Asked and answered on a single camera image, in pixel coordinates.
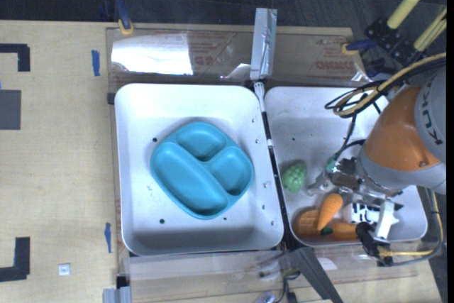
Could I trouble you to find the white plastic tray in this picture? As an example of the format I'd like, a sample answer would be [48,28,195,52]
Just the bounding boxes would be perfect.
[113,82,285,257]
[264,85,428,248]

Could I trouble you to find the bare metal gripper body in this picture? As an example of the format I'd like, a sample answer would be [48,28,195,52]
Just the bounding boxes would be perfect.
[328,156,402,200]

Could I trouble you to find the orange carrot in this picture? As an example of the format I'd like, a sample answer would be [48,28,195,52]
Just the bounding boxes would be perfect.
[321,221,360,242]
[316,192,345,232]

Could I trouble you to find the black cylinder on white bracket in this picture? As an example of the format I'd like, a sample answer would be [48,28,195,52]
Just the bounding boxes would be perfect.
[355,201,401,257]

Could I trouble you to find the orange biscuit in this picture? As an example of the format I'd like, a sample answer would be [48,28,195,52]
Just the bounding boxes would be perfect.
[293,209,321,238]

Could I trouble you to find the blue divided plate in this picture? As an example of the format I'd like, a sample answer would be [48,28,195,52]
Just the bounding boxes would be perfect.
[149,121,255,221]

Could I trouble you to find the green grapes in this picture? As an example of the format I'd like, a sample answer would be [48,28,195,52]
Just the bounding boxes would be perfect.
[281,160,308,194]

